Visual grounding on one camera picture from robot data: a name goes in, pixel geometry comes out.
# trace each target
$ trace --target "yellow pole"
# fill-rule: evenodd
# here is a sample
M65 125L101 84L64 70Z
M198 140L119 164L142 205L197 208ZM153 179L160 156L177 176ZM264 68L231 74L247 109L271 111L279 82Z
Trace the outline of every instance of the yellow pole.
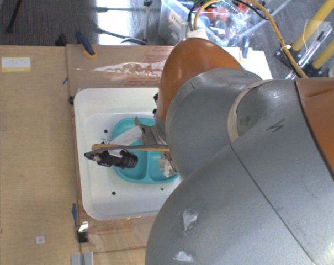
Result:
M318 57L311 63L316 69L320 69L325 62L334 54L334 39L329 45L318 55Z
M292 48L294 51L299 51L307 40L312 36L314 31L319 27L319 25L326 19L327 15L334 9L334 0L326 0L321 8L316 12L316 14L311 18L308 25L297 37L297 39L292 43Z

